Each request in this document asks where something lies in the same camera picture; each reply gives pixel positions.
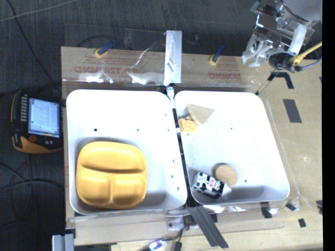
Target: screen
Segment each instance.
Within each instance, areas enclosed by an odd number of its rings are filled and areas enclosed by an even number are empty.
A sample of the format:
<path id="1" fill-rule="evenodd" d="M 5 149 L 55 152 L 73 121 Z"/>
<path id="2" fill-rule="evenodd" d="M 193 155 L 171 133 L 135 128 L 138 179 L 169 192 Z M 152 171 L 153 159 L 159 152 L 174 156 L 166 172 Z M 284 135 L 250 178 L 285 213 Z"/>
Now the screen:
<path id="1" fill-rule="evenodd" d="M 58 103 L 30 98 L 28 133 L 59 138 L 59 115 Z"/>

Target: beige table surface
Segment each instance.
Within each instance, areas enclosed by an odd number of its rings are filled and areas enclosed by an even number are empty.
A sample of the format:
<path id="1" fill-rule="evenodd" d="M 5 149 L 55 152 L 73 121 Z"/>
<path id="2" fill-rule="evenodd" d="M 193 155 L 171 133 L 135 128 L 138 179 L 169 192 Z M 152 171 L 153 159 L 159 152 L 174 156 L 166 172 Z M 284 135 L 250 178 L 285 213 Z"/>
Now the beige table surface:
<path id="1" fill-rule="evenodd" d="M 63 77 L 72 66 L 69 63 L 77 64 L 76 58 L 82 59 L 81 53 L 86 53 L 85 49 L 62 48 Z M 192 67 L 198 68 L 198 71 L 204 70 L 207 76 L 203 80 L 207 81 L 210 71 L 213 72 L 213 66 L 208 64 L 208 57 L 205 55 L 184 54 L 183 60 L 186 63 L 192 61 Z M 261 84 L 266 82 L 273 70 L 266 62 L 259 68 L 248 68 L 242 64 L 240 57 L 227 57 L 226 61 L 232 74 L 240 74 L 242 78 L 250 80 L 250 83 L 255 83 L 248 87 L 251 92 L 259 88 L 262 90 Z M 303 61 L 302 65 L 311 62 Z M 316 200 L 322 200 L 322 64 L 299 73 L 289 73 L 289 76 L 294 88 L 289 89 L 283 77 L 276 77 L 259 96 L 267 104 L 269 119 L 272 121 L 278 148 L 293 186 L 292 196 L 297 198 L 294 202 L 298 202 L 298 208 L 295 211 L 278 208 L 278 215 L 273 219 L 264 219 L 261 213 L 257 217 L 253 214 L 252 218 L 246 217 L 247 222 L 241 216 L 228 213 L 227 218 L 224 217 L 220 222 L 220 231 L 229 245 L 227 250 L 323 250 L 323 216 L 315 205 Z M 63 98 L 71 90 L 84 86 L 78 82 L 63 82 Z M 301 123 L 290 122 L 283 99 L 295 101 Z M 66 219 L 69 220 L 74 217 L 74 211 L 69 203 L 68 191 L 66 113 L 64 117 Z M 304 219 L 305 227 L 300 227 L 299 219 Z M 93 221 L 91 225 L 77 223 L 76 226 L 68 222 L 68 227 L 75 227 L 75 246 L 117 242 L 110 247 L 113 251 L 140 251 L 167 234 L 165 220 L 152 216 L 144 218 L 143 223 L 132 224 L 131 220 L 131 217 L 120 218 L 114 225 L 113 221 L 109 222 L 107 219 L 100 219 L 97 223 Z M 181 242 L 183 251 L 220 249 L 211 247 L 199 230 L 186 231 Z M 159 250 L 173 248 L 174 241 L 170 241 Z"/>

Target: yellow container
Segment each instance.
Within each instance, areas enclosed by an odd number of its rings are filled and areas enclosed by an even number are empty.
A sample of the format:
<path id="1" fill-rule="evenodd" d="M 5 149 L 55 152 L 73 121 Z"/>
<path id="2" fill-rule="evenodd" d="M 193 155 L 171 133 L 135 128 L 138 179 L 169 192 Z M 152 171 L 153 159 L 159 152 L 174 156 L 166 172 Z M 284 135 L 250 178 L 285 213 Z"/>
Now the yellow container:
<path id="1" fill-rule="evenodd" d="M 76 190 L 86 204 L 106 209 L 129 209 L 146 196 L 147 160 L 129 144 L 96 141 L 78 156 Z"/>

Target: blue clamp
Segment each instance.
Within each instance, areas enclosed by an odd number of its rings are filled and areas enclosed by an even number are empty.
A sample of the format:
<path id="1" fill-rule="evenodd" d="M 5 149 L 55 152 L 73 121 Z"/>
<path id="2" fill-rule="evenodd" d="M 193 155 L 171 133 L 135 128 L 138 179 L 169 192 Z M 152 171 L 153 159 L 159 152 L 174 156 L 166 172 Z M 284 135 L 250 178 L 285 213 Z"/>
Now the blue clamp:
<path id="1" fill-rule="evenodd" d="M 107 55 L 108 50 L 111 49 L 112 47 L 115 47 L 116 45 L 119 44 L 119 40 L 117 38 L 114 38 L 112 40 L 110 40 L 108 43 L 106 43 L 103 47 L 97 49 L 94 53 L 95 56 L 98 59 L 101 59 L 102 57 L 104 57 L 105 55 Z"/>
<path id="2" fill-rule="evenodd" d="M 220 47 L 218 48 L 218 50 L 216 51 L 216 53 L 213 54 L 213 55 L 210 57 L 210 60 L 209 60 L 210 64 L 212 64 L 212 65 L 216 65 L 216 64 L 218 63 L 218 61 L 219 61 L 219 57 L 220 57 L 222 51 L 224 50 L 224 48 L 225 48 L 225 45 L 224 45 L 224 44 L 220 45 Z"/>

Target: robotic end effector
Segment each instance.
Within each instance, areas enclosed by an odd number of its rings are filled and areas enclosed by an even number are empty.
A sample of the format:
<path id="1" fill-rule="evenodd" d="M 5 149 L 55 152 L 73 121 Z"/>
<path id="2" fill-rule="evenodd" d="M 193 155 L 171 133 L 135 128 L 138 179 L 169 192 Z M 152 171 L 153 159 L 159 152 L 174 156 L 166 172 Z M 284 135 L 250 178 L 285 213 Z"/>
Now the robotic end effector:
<path id="1" fill-rule="evenodd" d="M 313 26 L 322 23 L 322 0 L 280 0 L 275 7 L 259 7 L 258 0 L 250 11 L 257 14 L 253 34 L 242 54 L 243 63 L 249 59 L 249 67 L 259 67 L 269 60 L 277 70 L 301 71 L 300 61 L 310 52 L 322 46 L 322 42 L 299 54 L 312 34 Z"/>

